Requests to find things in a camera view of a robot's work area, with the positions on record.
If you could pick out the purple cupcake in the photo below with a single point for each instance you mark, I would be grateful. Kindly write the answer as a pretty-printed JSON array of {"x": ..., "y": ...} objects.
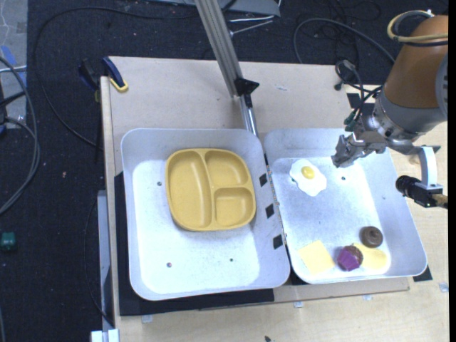
[{"x": 348, "y": 260}]

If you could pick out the brown doughnut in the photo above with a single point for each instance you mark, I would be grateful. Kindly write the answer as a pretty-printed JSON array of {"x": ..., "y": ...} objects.
[{"x": 367, "y": 239}]

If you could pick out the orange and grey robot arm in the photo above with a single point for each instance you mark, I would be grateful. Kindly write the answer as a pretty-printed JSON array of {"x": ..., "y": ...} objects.
[{"x": 417, "y": 73}]

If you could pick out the yellow divided plate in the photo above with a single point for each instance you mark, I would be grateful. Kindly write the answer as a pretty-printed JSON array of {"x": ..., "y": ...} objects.
[{"x": 189, "y": 191}]

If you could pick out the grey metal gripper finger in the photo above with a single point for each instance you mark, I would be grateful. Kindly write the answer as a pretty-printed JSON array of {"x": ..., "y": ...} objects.
[
  {"x": 353, "y": 151},
  {"x": 340, "y": 155}
]

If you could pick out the white plastic tray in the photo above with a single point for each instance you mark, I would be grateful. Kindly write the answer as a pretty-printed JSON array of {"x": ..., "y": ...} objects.
[
  {"x": 327, "y": 219},
  {"x": 199, "y": 258}
]

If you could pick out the yellow cheese slice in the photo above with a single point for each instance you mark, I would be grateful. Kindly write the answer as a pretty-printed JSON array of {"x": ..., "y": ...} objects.
[{"x": 316, "y": 258}]

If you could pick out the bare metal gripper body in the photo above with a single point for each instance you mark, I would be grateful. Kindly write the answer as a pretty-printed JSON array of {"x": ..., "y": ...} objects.
[{"x": 375, "y": 137}]

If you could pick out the thin black and white rod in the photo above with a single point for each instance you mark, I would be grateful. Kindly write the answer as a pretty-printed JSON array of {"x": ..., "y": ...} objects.
[{"x": 276, "y": 198}]

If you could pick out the black cylinder on white bracket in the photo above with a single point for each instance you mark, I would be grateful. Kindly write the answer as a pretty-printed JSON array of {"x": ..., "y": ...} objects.
[{"x": 422, "y": 187}]

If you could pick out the pale yellow oval slice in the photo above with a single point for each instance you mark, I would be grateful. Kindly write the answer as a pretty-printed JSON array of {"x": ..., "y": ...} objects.
[{"x": 377, "y": 260}]

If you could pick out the white and yellow fried egg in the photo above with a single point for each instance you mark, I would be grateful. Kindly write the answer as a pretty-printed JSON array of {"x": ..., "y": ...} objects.
[{"x": 313, "y": 184}]

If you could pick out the brown cardboard board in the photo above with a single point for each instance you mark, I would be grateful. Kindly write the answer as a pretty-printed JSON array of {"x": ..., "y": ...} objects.
[{"x": 178, "y": 98}]

